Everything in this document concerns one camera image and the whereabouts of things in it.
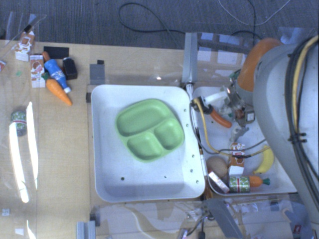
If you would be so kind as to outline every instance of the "table surface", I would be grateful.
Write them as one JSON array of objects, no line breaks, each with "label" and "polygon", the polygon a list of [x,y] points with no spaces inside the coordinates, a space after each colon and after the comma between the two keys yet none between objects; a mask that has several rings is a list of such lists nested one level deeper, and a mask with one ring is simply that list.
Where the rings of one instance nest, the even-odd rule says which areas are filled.
[{"label": "table surface", "polygon": [[[78,78],[68,81],[72,91],[68,94],[72,106],[65,105],[46,88],[32,88],[30,65],[16,60],[14,53],[5,57],[6,67],[0,72],[0,218],[1,238],[28,238],[28,232],[37,239],[76,238],[76,224],[89,221],[93,209],[99,210],[103,226],[97,228],[97,238],[108,235],[117,238],[176,238],[180,228],[192,227],[197,217],[193,210],[198,201],[159,201],[135,204],[109,204],[97,197],[92,178],[92,155],[88,126],[86,94],[90,85],[90,64],[104,60],[106,83],[135,85],[179,86],[183,67],[183,50],[79,45],[37,42],[35,53],[44,46],[69,47],[70,57],[75,61]],[[231,62],[219,63],[218,51],[201,54],[198,63],[199,78],[222,83],[230,71],[240,68],[243,54]],[[38,188],[32,180],[32,166],[26,137],[19,139],[22,165],[29,191],[29,203],[22,203],[11,164],[8,143],[10,115],[17,109],[25,109],[32,102],[35,133],[38,147]],[[259,226],[253,222],[245,229],[255,231]],[[268,233],[290,232],[289,223],[282,219],[268,219]],[[216,222],[205,224],[206,236],[224,238]]]}]

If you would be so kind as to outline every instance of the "yellow banana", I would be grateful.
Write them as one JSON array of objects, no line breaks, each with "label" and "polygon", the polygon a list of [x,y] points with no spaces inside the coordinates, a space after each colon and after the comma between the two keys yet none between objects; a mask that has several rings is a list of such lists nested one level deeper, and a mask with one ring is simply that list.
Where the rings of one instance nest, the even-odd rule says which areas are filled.
[{"label": "yellow banana", "polygon": [[271,148],[266,149],[263,153],[263,161],[259,165],[259,167],[253,172],[256,173],[266,173],[274,163],[274,154]]}]

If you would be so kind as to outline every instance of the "blue bottle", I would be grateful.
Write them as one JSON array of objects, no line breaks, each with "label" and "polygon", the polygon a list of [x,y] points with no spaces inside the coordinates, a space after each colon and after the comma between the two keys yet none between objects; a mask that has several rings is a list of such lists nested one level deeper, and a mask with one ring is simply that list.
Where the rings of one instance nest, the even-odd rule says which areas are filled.
[{"label": "blue bottle", "polygon": [[66,78],[57,62],[54,59],[50,59],[44,63],[44,67],[48,70],[50,76],[55,79],[63,88],[65,93],[69,93],[71,89],[66,85]]}]

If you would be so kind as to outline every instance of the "toy carrot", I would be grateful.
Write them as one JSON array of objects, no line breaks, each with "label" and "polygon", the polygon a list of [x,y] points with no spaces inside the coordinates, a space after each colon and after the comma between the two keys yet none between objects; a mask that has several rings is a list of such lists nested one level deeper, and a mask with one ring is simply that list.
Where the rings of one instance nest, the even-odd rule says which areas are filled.
[{"label": "toy carrot", "polygon": [[63,102],[67,103],[68,105],[72,105],[71,100],[66,95],[64,90],[61,88],[60,84],[54,79],[47,79],[46,80],[46,87],[49,91],[52,92],[55,96],[57,96],[59,99],[61,99]]}]

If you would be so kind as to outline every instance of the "gray carpet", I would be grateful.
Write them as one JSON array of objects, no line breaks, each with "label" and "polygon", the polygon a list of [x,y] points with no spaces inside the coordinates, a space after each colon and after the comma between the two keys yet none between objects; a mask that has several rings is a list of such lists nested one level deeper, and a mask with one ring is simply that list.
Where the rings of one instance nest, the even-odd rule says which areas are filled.
[{"label": "gray carpet", "polygon": [[[246,0],[221,0],[240,20],[253,24],[253,10]],[[262,22],[287,0],[250,0],[256,8],[256,22]],[[227,14],[218,0],[0,0],[0,27],[7,38],[24,24],[28,15],[45,14],[39,27],[41,41],[103,44],[135,47],[177,48],[167,32],[139,33],[121,25],[119,7],[138,2],[153,10],[171,29],[183,32],[231,34],[252,31]],[[262,37],[277,37],[283,27],[305,28],[318,32],[319,0],[291,0],[266,24],[256,27]],[[122,10],[126,24],[140,29],[163,28],[158,19],[142,7],[127,6]],[[183,46],[184,35],[172,33]]]}]

